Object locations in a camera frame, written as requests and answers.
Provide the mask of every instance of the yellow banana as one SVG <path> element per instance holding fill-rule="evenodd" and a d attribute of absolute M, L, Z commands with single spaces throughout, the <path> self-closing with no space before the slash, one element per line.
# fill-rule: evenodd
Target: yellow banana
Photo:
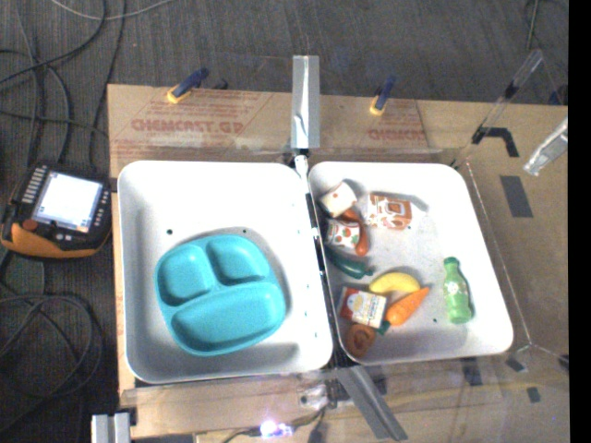
<path fill-rule="evenodd" d="M 413 276 L 404 272 L 387 272 L 369 285 L 369 291 L 373 293 L 414 292 L 420 288 L 421 284 Z"/>

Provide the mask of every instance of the dark green vegetable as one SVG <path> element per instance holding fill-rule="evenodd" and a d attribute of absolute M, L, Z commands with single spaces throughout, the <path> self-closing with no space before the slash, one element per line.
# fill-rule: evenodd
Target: dark green vegetable
<path fill-rule="evenodd" d="M 364 276 L 373 275 L 373 270 L 368 268 L 363 261 L 356 261 L 349 257 L 342 256 L 329 247 L 324 248 L 324 254 L 338 270 L 344 272 L 347 276 L 350 276 L 353 279 L 361 279 Z"/>

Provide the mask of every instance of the red button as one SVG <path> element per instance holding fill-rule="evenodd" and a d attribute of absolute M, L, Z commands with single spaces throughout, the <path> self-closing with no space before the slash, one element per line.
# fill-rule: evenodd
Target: red button
<path fill-rule="evenodd" d="M 29 232 L 34 232 L 35 230 L 37 230 L 38 226 L 39 226 L 39 223 L 37 223 L 35 220 L 32 220 L 30 218 L 28 218 L 27 220 L 25 220 L 22 223 L 22 227 Z"/>

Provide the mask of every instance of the orange sausage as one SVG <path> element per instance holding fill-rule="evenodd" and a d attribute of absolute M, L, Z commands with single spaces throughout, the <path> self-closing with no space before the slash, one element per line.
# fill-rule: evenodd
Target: orange sausage
<path fill-rule="evenodd" d="M 363 221 L 359 218 L 359 215 L 353 209 L 348 209 L 341 214 L 339 217 L 346 222 L 355 222 L 359 225 L 359 241 L 355 245 L 355 252 L 358 256 L 365 256 L 369 251 L 369 238 L 368 232 L 363 224 Z"/>
<path fill-rule="evenodd" d="M 397 302 L 394 302 L 386 310 L 384 318 L 391 325 L 402 325 L 411 315 L 415 313 L 418 306 L 421 305 L 429 291 L 428 287 L 423 287 L 418 291 L 411 292 Z"/>
<path fill-rule="evenodd" d="M 361 323 L 354 323 L 351 325 L 347 336 L 345 338 L 345 346 L 347 351 L 355 358 L 363 357 L 373 342 L 376 340 L 376 331 Z"/>

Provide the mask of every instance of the screen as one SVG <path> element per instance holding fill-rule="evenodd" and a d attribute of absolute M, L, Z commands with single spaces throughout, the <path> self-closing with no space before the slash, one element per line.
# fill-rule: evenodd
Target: screen
<path fill-rule="evenodd" d="M 87 233 L 103 185 L 50 171 L 32 218 Z"/>

